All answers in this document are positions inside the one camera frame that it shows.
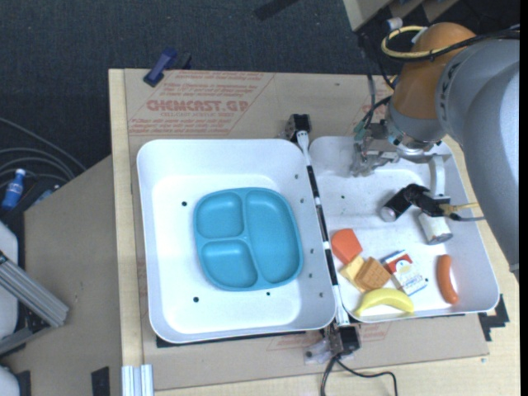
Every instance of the white container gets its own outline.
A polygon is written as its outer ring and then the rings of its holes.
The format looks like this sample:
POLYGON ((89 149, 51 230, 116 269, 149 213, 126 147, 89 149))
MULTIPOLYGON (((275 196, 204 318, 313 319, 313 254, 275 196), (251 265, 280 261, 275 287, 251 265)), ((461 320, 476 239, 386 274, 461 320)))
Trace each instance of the white container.
MULTIPOLYGON (((321 203, 324 208, 329 237, 339 229, 353 229, 363 252, 363 258, 381 260, 405 250, 418 264, 427 278, 427 286, 412 295, 414 314, 406 314, 388 305, 368 309, 358 320, 376 323, 401 318, 435 317, 451 314, 485 312, 499 300, 495 274, 475 222, 448 220, 453 238, 430 245, 418 216, 417 207, 409 208, 393 223, 379 216, 381 206, 405 186, 416 183, 431 189, 431 170, 428 163, 413 163, 400 159, 374 170, 366 177, 351 177, 352 137, 321 137, 310 147, 313 170, 317 177, 321 203), (437 257, 449 254, 452 258, 451 279, 460 297, 458 304, 446 303, 436 279, 437 257)), ((468 203, 455 158, 445 144, 436 146, 430 154, 444 158, 445 194, 455 205, 468 203)), ((334 257, 336 270, 342 263, 334 257)), ((337 275, 345 309, 353 316, 360 303, 361 293, 347 279, 337 275)), ((390 281, 387 287, 395 287, 390 281)))
MULTIPOLYGON (((339 229, 355 230, 365 259, 381 259, 406 250, 428 279, 412 296, 414 314, 389 306, 365 311, 362 322, 483 312, 499 293, 477 225, 450 222, 454 237, 428 245, 419 210, 409 209, 385 223, 379 208, 410 183, 429 186, 426 163, 401 160, 368 177, 351 177, 353 138, 323 137, 310 147, 313 169, 329 237, 339 229), (438 255, 453 257, 457 305, 441 298, 436 283, 438 255)), ((455 160, 442 144, 445 191, 454 204, 467 197, 455 160)), ((163 340, 190 343, 321 329, 336 313, 312 189, 300 149, 283 139, 158 139, 137 157, 147 263, 148 311, 153 330, 163 340), (264 187, 283 195, 294 212, 304 252, 299 276, 270 290, 228 291, 212 285, 201 270, 193 237, 193 211, 203 196, 237 187, 264 187)), ((336 270, 342 264, 334 257, 336 270)), ((361 294, 337 275, 342 302, 353 316, 361 294)))
POLYGON ((300 150, 283 139, 161 139, 137 157, 153 330, 172 343, 320 329, 336 303, 312 190, 300 150), (290 283, 228 291, 201 270, 196 203, 215 191, 263 187, 290 203, 304 262, 290 283))

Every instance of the black connector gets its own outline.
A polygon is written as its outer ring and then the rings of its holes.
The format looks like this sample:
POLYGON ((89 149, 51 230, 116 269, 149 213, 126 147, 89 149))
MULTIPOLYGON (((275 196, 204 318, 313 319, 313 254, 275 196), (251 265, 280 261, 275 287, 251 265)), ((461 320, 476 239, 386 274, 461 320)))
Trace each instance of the black connector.
POLYGON ((449 196, 432 196, 424 186, 412 183, 402 188, 380 210, 381 218, 387 222, 398 219, 411 205, 415 205, 431 217, 442 217, 445 214, 441 205, 449 204, 449 196))
POLYGON ((339 334, 343 345, 341 355, 350 355, 361 347, 360 337, 355 327, 339 328, 339 334))
POLYGON ((297 143, 297 132, 303 130, 307 134, 312 131, 312 122, 309 115, 291 115, 286 123, 285 133, 294 144, 297 143))

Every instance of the blue plate compartment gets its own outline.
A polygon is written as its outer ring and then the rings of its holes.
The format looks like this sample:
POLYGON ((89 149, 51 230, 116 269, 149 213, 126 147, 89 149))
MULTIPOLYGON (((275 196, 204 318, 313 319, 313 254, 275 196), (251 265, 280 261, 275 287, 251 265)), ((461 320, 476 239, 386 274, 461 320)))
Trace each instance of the blue plate compartment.
POLYGON ((285 285, 303 266, 299 230, 288 201, 266 188, 217 191, 193 217, 203 272, 224 290, 285 285))

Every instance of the black cable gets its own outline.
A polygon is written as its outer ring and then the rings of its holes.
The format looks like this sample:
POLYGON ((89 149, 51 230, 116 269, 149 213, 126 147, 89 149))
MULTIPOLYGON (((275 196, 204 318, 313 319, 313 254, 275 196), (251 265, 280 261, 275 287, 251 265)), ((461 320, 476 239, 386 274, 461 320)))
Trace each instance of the black cable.
POLYGON ((366 52, 365 52, 365 37, 366 37, 366 35, 361 34, 361 35, 359 35, 357 41, 358 41, 358 45, 359 45, 359 48, 360 48, 361 58, 363 59, 363 61, 365 62, 365 65, 367 67, 366 77, 367 77, 367 80, 369 82, 370 104, 373 106, 376 103, 376 90, 375 90, 376 86, 375 86, 375 83, 374 83, 374 77, 372 76, 372 70, 370 69, 370 65, 368 63, 368 58, 367 58, 366 52))
POLYGON ((372 53, 374 53, 374 57, 376 59, 376 63, 378 64, 379 72, 381 73, 382 78, 385 80, 385 82, 387 83, 387 85, 389 85, 391 89, 394 89, 394 84, 389 79, 389 76, 385 72, 384 66, 381 63, 381 59, 378 55, 376 46, 374 45, 374 43, 372 42, 372 40, 369 38, 367 34, 361 34, 360 36, 362 36, 365 41, 368 41, 370 48, 372 49, 372 53))
POLYGON ((330 359, 330 361, 327 363, 327 367, 324 369, 323 377, 321 379, 321 392, 320 392, 321 396, 326 396, 326 392, 324 391, 324 388, 327 385, 328 376, 332 372, 332 368, 337 361, 337 357, 338 357, 337 355, 333 356, 330 359))
POLYGON ((57 164, 53 162, 52 160, 49 160, 48 158, 40 158, 40 157, 24 157, 24 158, 18 158, 16 160, 11 160, 7 163, 4 163, 2 166, 0 166, 0 172, 2 172, 6 167, 9 167, 13 164, 22 164, 22 163, 42 163, 47 164, 51 167, 54 167, 55 169, 59 170, 61 173, 64 174, 65 177, 68 179, 73 179, 73 176, 69 176, 68 170, 64 169, 60 164, 57 164))
POLYGON ((481 217, 461 217, 458 214, 452 213, 449 214, 449 218, 454 221, 481 221, 485 220, 486 218, 484 216, 481 217))
POLYGON ((59 153, 63 154, 65 157, 69 158, 78 167, 80 167, 83 172, 85 172, 87 170, 86 166, 84 166, 82 163, 80 163, 75 157, 73 157, 71 154, 67 153, 66 151, 64 151, 63 149, 58 147, 57 145, 52 144, 47 139, 44 139, 44 138, 40 137, 39 135, 35 134, 34 132, 31 132, 30 130, 28 130, 28 129, 22 127, 22 126, 17 125, 15 122, 11 122, 8 119, 4 119, 3 117, 0 117, 0 123, 3 123, 4 125, 11 126, 12 128, 14 128, 16 130, 20 130, 21 132, 23 132, 25 134, 28 134, 30 137, 32 137, 34 139, 37 139, 40 142, 48 145, 49 147, 51 147, 55 151, 58 151, 59 153))
POLYGON ((494 17, 494 16, 489 16, 486 13, 480 13, 467 0, 460 0, 460 2, 464 4, 469 9, 469 11, 472 13, 472 15, 477 19, 477 31, 481 31, 483 29, 482 23, 484 19, 489 19, 490 21, 494 21, 497 27, 499 28, 502 27, 501 20, 499 18, 494 17))
POLYGON ((60 158, 57 158, 54 155, 47 153, 46 151, 42 151, 36 148, 8 148, 8 149, 0 150, 0 154, 11 154, 11 153, 36 153, 36 154, 44 155, 46 157, 51 158, 54 162, 60 165, 60 167, 63 168, 63 172, 66 172, 70 179, 73 179, 75 177, 75 174, 73 173, 72 169, 70 169, 65 163, 63 163, 63 161, 60 158))
POLYGON ((376 102, 373 106, 370 107, 370 110, 366 112, 366 115, 363 117, 362 121, 365 122, 365 125, 363 126, 363 129, 368 129, 370 126, 370 122, 372 121, 372 118, 374 117, 375 110, 380 107, 384 106, 386 104, 389 104, 391 96, 387 96, 378 102, 376 102))
POLYGON ((338 363, 344 370, 348 371, 349 373, 356 375, 358 377, 361 377, 362 379, 374 379, 376 377, 381 377, 383 375, 389 375, 393 379, 394 384, 394 396, 398 396, 398 382, 396 380, 396 375, 390 371, 383 371, 380 373, 374 373, 374 374, 362 374, 358 373, 357 371, 354 371, 352 368, 347 367, 345 364, 341 362, 339 359, 340 355, 335 355, 332 357, 332 359, 328 362, 327 367, 324 370, 323 377, 321 379, 321 392, 320 396, 326 396, 325 393, 325 387, 328 381, 328 376, 332 372, 332 368, 335 365, 335 363, 338 363))

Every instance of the plastic banana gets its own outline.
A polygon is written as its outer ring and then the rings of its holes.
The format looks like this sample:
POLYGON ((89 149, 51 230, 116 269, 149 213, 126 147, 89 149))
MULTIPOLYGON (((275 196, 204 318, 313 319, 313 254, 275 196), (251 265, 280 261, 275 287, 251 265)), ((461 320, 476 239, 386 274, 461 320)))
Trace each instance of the plastic banana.
POLYGON ((367 308, 377 305, 390 305, 396 309, 401 309, 406 313, 414 312, 414 303, 401 290, 391 288, 374 289, 363 294, 363 299, 359 308, 356 309, 355 315, 359 317, 367 308))

